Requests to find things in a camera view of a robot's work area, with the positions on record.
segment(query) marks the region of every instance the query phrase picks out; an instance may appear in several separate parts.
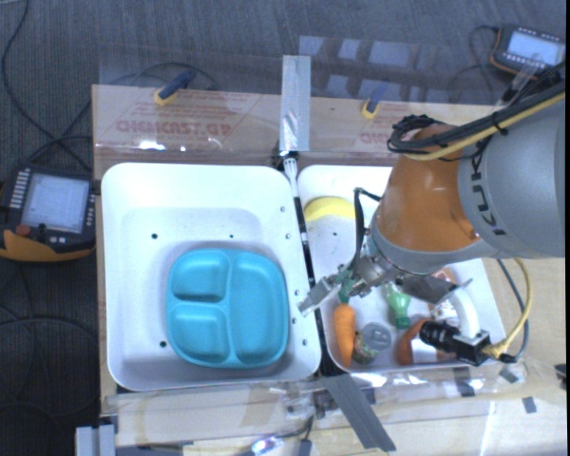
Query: toy carrot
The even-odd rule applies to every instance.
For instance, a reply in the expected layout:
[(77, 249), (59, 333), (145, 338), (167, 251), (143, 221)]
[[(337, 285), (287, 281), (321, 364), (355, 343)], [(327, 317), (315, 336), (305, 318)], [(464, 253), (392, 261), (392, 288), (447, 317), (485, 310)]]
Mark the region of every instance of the toy carrot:
[(333, 328), (342, 357), (342, 364), (349, 367), (355, 337), (355, 312), (348, 303), (341, 302), (333, 310)]

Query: gray carpet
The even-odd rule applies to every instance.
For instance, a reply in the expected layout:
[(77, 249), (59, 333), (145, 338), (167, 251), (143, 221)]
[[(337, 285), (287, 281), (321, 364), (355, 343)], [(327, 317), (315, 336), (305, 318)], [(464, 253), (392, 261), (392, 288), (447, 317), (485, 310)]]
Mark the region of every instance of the gray carpet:
[[(156, 86), (181, 63), (203, 71), (193, 87), (278, 94), (281, 57), (308, 53), (315, 96), (364, 98), (388, 79), (387, 99), (491, 104), (510, 76), (477, 65), (503, 22), (565, 37), (566, 0), (1, 5), (0, 181), (50, 137), (91, 134), (93, 84)], [(40, 163), (92, 164), (89, 142), (67, 145), (78, 159), (53, 147)], [(51, 266), (0, 257), (0, 456), (74, 454), (74, 429), (98, 423), (96, 273), (94, 256)]]

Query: blue plate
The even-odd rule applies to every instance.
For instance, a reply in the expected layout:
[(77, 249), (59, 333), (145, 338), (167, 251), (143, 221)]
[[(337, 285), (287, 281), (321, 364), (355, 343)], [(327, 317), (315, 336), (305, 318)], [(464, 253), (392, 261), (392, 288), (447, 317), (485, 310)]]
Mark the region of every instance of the blue plate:
[(171, 267), (166, 316), (169, 341), (181, 358), (205, 367), (265, 367), (287, 346), (285, 277), (256, 253), (193, 250)]

